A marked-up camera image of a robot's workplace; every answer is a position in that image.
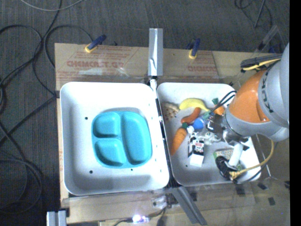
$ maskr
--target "banana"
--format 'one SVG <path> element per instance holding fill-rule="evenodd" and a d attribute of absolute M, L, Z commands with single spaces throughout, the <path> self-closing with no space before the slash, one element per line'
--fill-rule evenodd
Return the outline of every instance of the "banana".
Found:
<path fill-rule="evenodd" d="M 201 99 L 196 98 L 188 98 L 181 102 L 179 109 L 183 110 L 189 107 L 199 107 L 204 111 L 209 111 L 209 109 L 205 106 L 204 102 Z"/>

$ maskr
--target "blue and yellow clamp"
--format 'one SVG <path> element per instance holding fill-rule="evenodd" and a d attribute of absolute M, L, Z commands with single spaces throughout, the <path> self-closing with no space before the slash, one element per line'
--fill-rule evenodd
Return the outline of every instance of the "blue and yellow clamp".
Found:
<path fill-rule="evenodd" d="M 189 58 L 195 59 L 197 57 L 197 51 L 198 51 L 198 48 L 199 48 L 200 41 L 201 41 L 201 39 L 198 38 L 198 39 L 195 39 L 195 40 L 191 41 L 187 45 L 186 49 L 190 49 Z"/>
<path fill-rule="evenodd" d="M 88 44 L 85 47 L 86 52 L 91 53 L 93 50 L 95 50 L 97 48 L 97 45 L 102 44 L 106 38 L 107 38 L 107 36 L 105 36 L 105 35 L 99 36 L 97 39 L 92 41 L 92 43 Z"/>

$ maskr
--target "dark gray carpet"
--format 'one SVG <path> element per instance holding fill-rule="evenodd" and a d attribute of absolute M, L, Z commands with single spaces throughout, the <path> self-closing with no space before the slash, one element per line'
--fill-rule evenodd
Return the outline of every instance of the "dark gray carpet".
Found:
<path fill-rule="evenodd" d="M 60 0 L 26 1 L 37 7 L 56 9 Z M 75 1 L 62 0 L 62 7 Z M 277 25 L 284 44 L 287 44 L 290 0 L 266 0 L 258 26 L 254 28 L 261 1 L 86 0 L 60 11 L 52 28 L 75 25 L 93 39 L 106 34 L 105 45 L 117 43 L 139 47 L 148 46 L 149 28 L 163 28 L 165 48 L 185 48 L 191 39 L 199 37 L 203 50 L 251 52 L 270 28 Z M 56 12 L 40 11 L 20 0 L 0 0 L 0 29 L 21 24 L 44 36 L 55 15 Z M 88 44 L 90 40 L 79 28 L 54 30 L 47 42 L 51 60 L 54 60 L 55 42 Z M 29 28 L 18 26 L 4 30 L 0 34 L 0 79 L 28 61 L 38 44 L 38 35 Z M 39 80 L 54 91 L 55 73 L 45 54 L 41 52 L 34 62 Z M 37 77 L 30 63 L 2 83 L 0 125 L 4 131 L 0 131 L 0 225 L 45 225 L 46 211 L 59 210 L 55 101 L 51 100 L 22 121 L 53 97 Z M 36 170 L 25 167 L 24 162 Z"/>

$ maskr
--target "orange robot part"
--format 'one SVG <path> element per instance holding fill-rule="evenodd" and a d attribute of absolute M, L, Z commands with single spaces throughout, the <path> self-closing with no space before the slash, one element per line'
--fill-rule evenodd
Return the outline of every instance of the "orange robot part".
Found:
<path fill-rule="evenodd" d="M 229 111 L 237 118 L 250 123 L 268 122 L 258 101 L 258 86 L 261 76 L 266 71 L 253 75 L 237 92 L 229 105 Z"/>

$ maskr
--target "blue plate compartment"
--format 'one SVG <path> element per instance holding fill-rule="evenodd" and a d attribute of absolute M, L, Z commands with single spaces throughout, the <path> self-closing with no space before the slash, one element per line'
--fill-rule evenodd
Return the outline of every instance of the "blue plate compartment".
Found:
<path fill-rule="evenodd" d="M 110 111 L 92 122 L 92 142 L 97 161 L 109 168 L 133 168 L 152 155 L 146 120 L 138 113 Z"/>

